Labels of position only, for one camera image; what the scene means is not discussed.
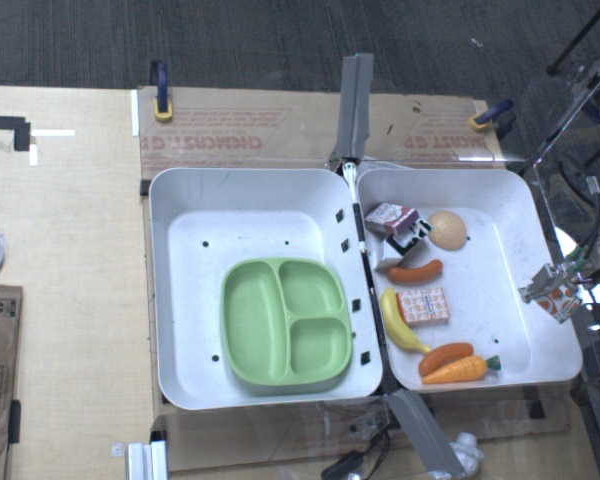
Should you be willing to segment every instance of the tan round object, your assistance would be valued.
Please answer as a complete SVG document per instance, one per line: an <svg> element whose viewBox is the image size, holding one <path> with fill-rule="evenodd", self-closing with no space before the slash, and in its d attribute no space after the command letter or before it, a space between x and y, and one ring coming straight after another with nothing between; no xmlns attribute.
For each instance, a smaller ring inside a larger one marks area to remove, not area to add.
<svg viewBox="0 0 600 480"><path fill-rule="evenodd" d="M429 240L440 249L456 251L467 241L467 227L455 213L441 210L432 213L427 221L431 224Z"/></svg>

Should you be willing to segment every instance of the green divided plate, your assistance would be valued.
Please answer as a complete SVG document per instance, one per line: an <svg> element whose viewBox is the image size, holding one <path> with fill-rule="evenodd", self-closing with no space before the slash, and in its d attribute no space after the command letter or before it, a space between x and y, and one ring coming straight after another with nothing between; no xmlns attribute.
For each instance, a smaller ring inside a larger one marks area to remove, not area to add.
<svg viewBox="0 0 600 480"><path fill-rule="evenodd" d="M222 337L243 380L291 386L331 379L351 358L351 325L338 277L321 263L261 258L222 283Z"/></svg>

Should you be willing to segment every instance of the toy banana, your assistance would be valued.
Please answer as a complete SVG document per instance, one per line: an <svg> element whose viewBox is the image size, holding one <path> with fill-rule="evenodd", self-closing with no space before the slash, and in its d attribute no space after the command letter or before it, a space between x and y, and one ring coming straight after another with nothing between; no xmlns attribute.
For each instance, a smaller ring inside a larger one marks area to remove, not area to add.
<svg viewBox="0 0 600 480"><path fill-rule="evenodd" d="M398 301L393 288L387 288L380 296L380 309L384 328L396 345L405 350L415 350L426 354L431 347L423 345L411 328L404 323L398 311Z"/></svg>

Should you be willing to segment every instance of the wooden table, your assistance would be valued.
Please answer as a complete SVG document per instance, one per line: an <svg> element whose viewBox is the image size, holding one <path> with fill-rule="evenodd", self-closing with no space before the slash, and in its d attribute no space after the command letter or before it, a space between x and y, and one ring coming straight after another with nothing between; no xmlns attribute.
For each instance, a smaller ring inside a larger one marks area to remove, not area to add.
<svg viewBox="0 0 600 480"><path fill-rule="evenodd" d="M131 101L126 90L0 87L0 115L25 117L35 130L75 131L38 137L36 166L13 151L11 132L0 131L0 284L24 289L15 390L22 420L11 480L122 479L115 445L149 438L149 301ZM580 413L569 404L563 432L480 443L480 478L597 477ZM332 462L177 477L315 477ZM378 478L405 475L430 478L411 449L390 454Z"/></svg>

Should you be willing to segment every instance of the brown sausage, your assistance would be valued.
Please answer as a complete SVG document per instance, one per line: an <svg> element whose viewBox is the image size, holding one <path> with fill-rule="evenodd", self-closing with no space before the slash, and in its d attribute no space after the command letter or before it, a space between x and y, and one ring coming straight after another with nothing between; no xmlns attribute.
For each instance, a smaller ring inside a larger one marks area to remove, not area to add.
<svg viewBox="0 0 600 480"><path fill-rule="evenodd" d="M387 271L387 277L392 283L423 283L440 272L442 272L442 262L431 260L417 268L391 267Z"/></svg>
<svg viewBox="0 0 600 480"><path fill-rule="evenodd" d="M418 364L418 373L425 377L449 361L473 355L473 345L466 342L447 343L425 354Z"/></svg>

